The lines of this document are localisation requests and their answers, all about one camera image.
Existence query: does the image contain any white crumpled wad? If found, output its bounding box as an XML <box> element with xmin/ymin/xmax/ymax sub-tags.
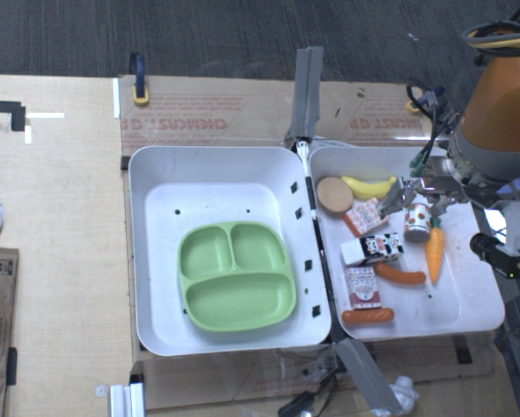
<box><xmin>388</xmin><ymin>374</ymin><xmax>420</xmax><ymax>413</ymax></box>

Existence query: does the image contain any red and white carton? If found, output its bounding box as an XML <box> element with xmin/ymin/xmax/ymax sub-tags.
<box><xmin>344</xmin><ymin>265</ymin><xmax>383</xmax><ymax>311</ymax></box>

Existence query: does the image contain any white can with orange print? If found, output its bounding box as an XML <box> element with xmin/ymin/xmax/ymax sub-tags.
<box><xmin>403</xmin><ymin>202</ymin><xmax>432</xmax><ymax>244</ymax></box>

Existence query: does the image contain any black and white milk carton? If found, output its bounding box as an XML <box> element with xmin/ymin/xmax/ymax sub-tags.
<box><xmin>339</xmin><ymin>231</ymin><xmax>405</xmax><ymax>268</ymax></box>

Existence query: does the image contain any green divided plate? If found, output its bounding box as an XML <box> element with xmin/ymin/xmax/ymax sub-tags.
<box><xmin>177</xmin><ymin>221</ymin><xmax>298</xmax><ymax>334</ymax></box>

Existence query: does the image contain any orange sausage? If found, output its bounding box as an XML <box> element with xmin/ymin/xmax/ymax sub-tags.
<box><xmin>373</xmin><ymin>261</ymin><xmax>428</xmax><ymax>287</ymax></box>

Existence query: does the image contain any black cylinder on white bracket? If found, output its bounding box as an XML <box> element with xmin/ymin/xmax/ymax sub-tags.
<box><xmin>469</xmin><ymin>201</ymin><xmax>520</xmax><ymax>281</ymax></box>

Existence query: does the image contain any white plastic tray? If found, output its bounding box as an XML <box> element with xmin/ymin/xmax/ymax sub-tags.
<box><xmin>128</xmin><ymin>145</ymin><xmax>332</xmax><ymax>358</ymax></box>
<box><xmin>307</xmin><ymin>145</ymin><xmax>506</xmax><ymax>342</ymax></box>

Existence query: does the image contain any brown cardboard board red print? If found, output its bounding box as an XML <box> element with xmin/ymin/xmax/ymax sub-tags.
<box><xmin>118</xmin><ymin>74</ymin><xmax>504</xmax><ymax>410</ymax></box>

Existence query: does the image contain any tan round biscuit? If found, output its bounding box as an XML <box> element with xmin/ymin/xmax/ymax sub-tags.
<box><xmin>316</xmin><ymin>176</ymin><xmax>355</xmax><ymax>214</ymax></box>

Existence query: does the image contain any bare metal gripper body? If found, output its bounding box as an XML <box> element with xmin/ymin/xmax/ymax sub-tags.
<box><xmin>415</xmin><ymin>147</ymin><xmax>477</xmax><ymax>203</ymax></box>

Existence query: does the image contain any yellow banana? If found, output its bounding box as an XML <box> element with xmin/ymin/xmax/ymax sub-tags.
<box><xmin>340</xmin><ymin>175</ymin><xmax>398</xmax><ymax>202</ymax></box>

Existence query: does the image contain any orange bread roll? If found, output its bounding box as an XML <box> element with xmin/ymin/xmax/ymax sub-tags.
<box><xmin>340</xmin><ymin>307</ymin><xmax>396</xmax><ymax>326</ymax></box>

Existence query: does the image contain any orange and white carton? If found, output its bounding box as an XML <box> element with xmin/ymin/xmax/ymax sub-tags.
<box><xmin>342</xmin><ymin>196</ymin><xmax>391</xmax><ymax>239</ymax></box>

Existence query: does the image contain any orange carrot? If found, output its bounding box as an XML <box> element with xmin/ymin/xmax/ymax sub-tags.
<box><xmin>425</xmin><ymin>216</ymin><xmax>446</xmax><ymax>285</ymax></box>

